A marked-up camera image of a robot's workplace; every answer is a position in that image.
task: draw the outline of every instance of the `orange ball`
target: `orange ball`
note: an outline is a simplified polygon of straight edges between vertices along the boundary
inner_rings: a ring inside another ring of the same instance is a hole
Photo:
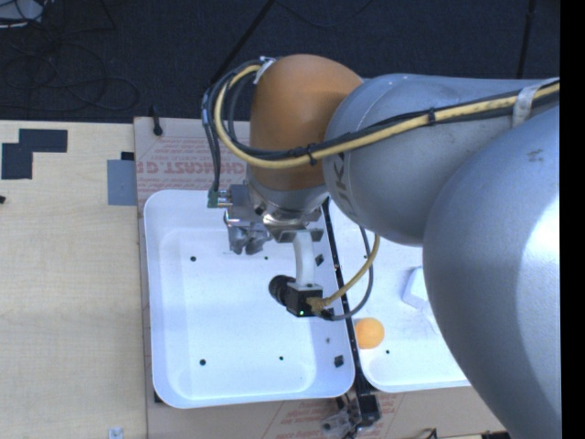
[[[357,345],[360,348],[375,348],[384,339],[384,326],[374,317],[361,318],[354,327]]]

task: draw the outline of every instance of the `dark background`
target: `dark background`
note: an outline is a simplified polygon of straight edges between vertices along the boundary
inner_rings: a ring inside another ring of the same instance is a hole
[[[201,96],[268,0],[37,0],[0,28],[0,119],[199,118]],[[278,0],[237,57],[311,53],[364,78],[516,78],[529,0]],[[521,78],[559,75],[560,0],[536,0]],[[245,120],[245,106],[238,117]]]

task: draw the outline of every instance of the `gray robot arm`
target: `gray robot arm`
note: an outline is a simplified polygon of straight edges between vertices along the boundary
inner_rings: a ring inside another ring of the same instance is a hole
[[[252,149],[232,150],[250,163],[248,220],[227,219],[235,250],[291,241],[327,195],[378,236],[422,246],[468,380],[515,439],[560,438],[558,81],[354,75],[315,56],[263,73]]]

